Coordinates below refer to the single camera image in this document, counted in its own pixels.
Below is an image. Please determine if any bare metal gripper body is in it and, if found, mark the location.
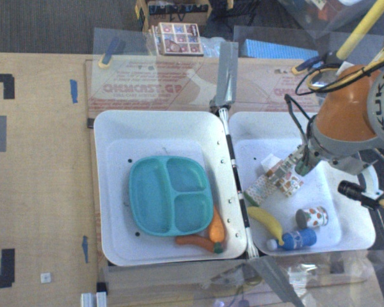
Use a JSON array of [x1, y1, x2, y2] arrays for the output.
[[287, 145, 323, 177]]

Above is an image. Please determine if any patterned carton with white cap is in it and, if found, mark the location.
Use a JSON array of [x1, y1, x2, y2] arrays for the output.
[[260, 153, 305, 198]]

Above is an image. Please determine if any patterned packet with green end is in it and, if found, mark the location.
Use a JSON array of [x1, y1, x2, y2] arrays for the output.
[[243, 174, 276, 208]]

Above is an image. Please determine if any white can with red print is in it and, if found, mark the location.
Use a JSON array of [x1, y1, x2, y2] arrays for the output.
[[295, 206, 330, 230]]

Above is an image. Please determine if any yellow banana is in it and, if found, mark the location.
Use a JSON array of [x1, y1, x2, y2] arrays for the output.
[[246, 205, 285, 247]]

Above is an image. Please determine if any white plastic tray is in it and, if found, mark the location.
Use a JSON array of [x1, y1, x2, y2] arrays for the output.
[[93, 109, 248, 267], [228, 111, 377, 257]]

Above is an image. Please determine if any blue bottle with white cap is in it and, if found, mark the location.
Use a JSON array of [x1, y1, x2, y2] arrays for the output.
[[266, 228, 318, 252]]

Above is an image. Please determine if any short thick orange carrot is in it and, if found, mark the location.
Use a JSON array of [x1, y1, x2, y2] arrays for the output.
[[207, 205, 227, 244]]

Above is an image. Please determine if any blue foam block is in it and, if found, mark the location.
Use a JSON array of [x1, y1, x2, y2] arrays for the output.
[[242, 38, 320, 60]]

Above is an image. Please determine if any long thin orange carrot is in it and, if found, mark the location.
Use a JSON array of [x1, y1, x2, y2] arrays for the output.
[[175, 235, 225, 255]]

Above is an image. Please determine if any teal divided plate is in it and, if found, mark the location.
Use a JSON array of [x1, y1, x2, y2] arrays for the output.
[[128, 155, 215, 237]]

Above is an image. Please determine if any patterned square game box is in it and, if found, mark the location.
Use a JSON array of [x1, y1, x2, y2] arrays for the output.
[[151, 22, 205, 57]]

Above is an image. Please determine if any brown cardboard board red print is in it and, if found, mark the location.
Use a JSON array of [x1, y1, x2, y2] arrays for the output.
[[84, 54, 327, 268]]

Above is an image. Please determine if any open brown cardboard box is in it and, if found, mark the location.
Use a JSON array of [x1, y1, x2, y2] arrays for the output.
[[134, 0, 213, 33]]

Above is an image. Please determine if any black cylinder on white bracket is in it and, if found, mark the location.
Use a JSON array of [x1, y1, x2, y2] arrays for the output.
[[337, 164, 384, 211]]

